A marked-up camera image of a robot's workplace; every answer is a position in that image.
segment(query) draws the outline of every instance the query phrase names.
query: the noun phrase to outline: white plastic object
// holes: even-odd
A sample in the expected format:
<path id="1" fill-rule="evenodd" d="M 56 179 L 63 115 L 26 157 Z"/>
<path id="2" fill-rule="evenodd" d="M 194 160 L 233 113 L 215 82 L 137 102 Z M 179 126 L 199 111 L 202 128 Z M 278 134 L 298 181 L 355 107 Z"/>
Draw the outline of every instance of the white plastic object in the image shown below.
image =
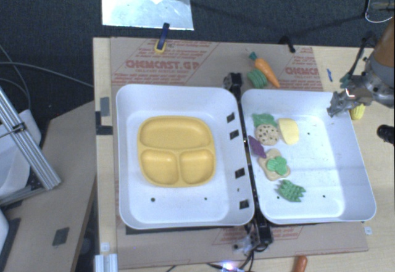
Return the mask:
<path id="1" fill-rule="evenodd" d="M 118 91 L 116 106 L 119 207 L 126 225 L 135 229 L 241 226 L 251 220 L 254 201 L 243 134 L 237 102 L 229 91 L 129 84 Z M 217 163 L 208 183 L 164 188 L 144 178 L 138 162 L 138 129 L 146 119 L 161 115 L 196 117 L 208 125 Z M 234 131 L 238 136 L 230 139 Z M 240 169 L 244 175 L 236 177 Z"/>
<path id="2" fill-rule="evenodd" d="M 38 144 L 41 140 L 41 133 L 30 110 L 23 111 L 19 116 Z M 6 133 L 5 126 L 0 125 L 0 136 Z M 29 172 L 29 163 L 11 135 L 0 138 L 0 198 L 23 189 L 26 186 Z"/>
<path id="3" fill-rule="evenodd" d="M 331 221 L 365 221 L 376 212 L 376 203 L 348 112 L 331 118 L 326 112 L 332 93 L 251 89 L 242 96 L 247 134 L 254 135 L 252 114 L 269 113 L 275 120 L 292 118 L 299 141 L 276 148 L 287 160 L 286 178 L 306 190 L 301 202 L 289 202 L 277 189 L 281 179 L 270 181 L 252 156 L 252 169 L 264 216 L 285 224 Z"/>
<path id="4" fill-rule="evenodd" d="M 8 221 L 0 211 L 0 253 L 4 246 L 4 242 L 6 241 L 8 229 L 9 229 Z"/>

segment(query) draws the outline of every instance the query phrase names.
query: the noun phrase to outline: toy carrot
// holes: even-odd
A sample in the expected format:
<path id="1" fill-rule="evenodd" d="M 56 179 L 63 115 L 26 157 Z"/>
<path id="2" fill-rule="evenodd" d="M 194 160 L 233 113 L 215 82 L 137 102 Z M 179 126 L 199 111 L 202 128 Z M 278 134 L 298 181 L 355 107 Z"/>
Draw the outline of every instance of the toy carrot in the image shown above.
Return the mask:
<path id="1" fill-rule="evenodd" d="M 258 58 L 255 52 L 252 52 L 249 55 L 249 58 L 255 61 L 255 68 L 259 69 L 262 73 L 264 73 L 268 81 L 271 82 L 271 84 L 274 85 L 274 87 L 276 88 L 280 87 L 276 75 L 274 74 L 270 65 L 264 59 Z"/>

